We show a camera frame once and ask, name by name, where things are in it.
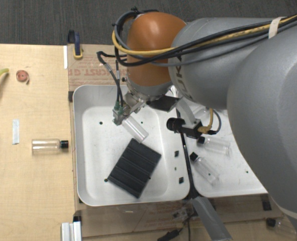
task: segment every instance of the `blue clamp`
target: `blue clamp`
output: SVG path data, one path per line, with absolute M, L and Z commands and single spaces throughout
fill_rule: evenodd
M 73 57 L 77 60 L 81 59 L 82 58 L 82 49 L 80 47 L 79 32 L 75 32 L 74 30 L 69 30 L 68 44 L 74 44 Z

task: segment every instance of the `glass vial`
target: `glass vial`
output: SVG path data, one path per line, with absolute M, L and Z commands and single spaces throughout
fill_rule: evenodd
M 122 126 L 140 143 L 148 137 L 148 132 L 131 116 L 123 120 Z
M 297 232 L 286 217 L 276 219 L 267 218 L 266 225 L 269 229 L 274 230 L 279 235 L 287 237 L 290 240 L 297 240 Z
M 225 139 L 200 136 L 200 138 L 197 140 L 197 143 L 212 153 L 222 155 L 230 154 L 231 143 L 226 141 Z
M 32 139 L 32 154 L 59 153 L 69 148 L 68 140 L 59 139 Z
M 211 185 L 215 186 L 219 183 L 219 174 L 207 159 L 199 157 L 196 153 L 192 153 L 189 158 L 191 159 L 195 170 Z

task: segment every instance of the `wooden table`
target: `wooden table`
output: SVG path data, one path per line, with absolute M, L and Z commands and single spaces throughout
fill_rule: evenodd
M 31 140 L 72 141 L 63 47 L 0 44 L 3 68 L 10 72 L 0 78 L 0 240 L 58 241 L 61 223 L 71 222 L 75 213 L 73 146 L 68 153 L 36 156 L 31 153 Z M 29 73 L 29 84 L 16 80 L 18 70 Z M 20 120 L 16 145 L 12 144 L 14 119 Z M 264 220 L 226 223 L 226 227 L 235 241 L 284 240 L 267 230 Z M 85 240 L 157 240 L 165 233 Z M 209 239 L 203 227 L 192 228 L 192 240 Z M 187 229 L 174 240 L 187 240 Z

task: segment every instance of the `black connector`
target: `black connector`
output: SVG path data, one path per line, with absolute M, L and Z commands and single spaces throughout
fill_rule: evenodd
M 177 237 L 181 231 L 182 231 L 182 229 L 180 229 L 180 230 L 176 229 L 171 232 L 167 232 L 166 235 L 160 237 L 157 241 L 169 241 L 169 240 Z

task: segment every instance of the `white strip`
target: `white strip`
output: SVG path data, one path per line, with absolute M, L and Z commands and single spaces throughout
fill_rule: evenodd
M 278 17 L 272 20 L 269 28 L 269 38 L 273 38 L 278 33 L 279 22 L 283 17 Z
M 68 68 L 68 47 L 63 46 L 63 63 L 64 63 L 64 68 Z
M 12 145 L 18 144 L 20 142 L 20 121 L 18 119 L 12 120 Z
M 275 202 L 275 204 L 279 207 L 279 209 L 280 209 L 284 214 L 286 214 L 286 215 L 288 215 L 288 216 L 290 216 L 290 217 L 292 217 L 292 218 L 297 219 L 297 213 L 296 213 L 296 212 L 289 211 L 289 210 L 287 210 L 287 209 L 285 209 L 285 208 L 282 208 L 282 207 L 280 207 L 280 206 L 276 203 L 276 201 L 274 201 L 274 202 Z

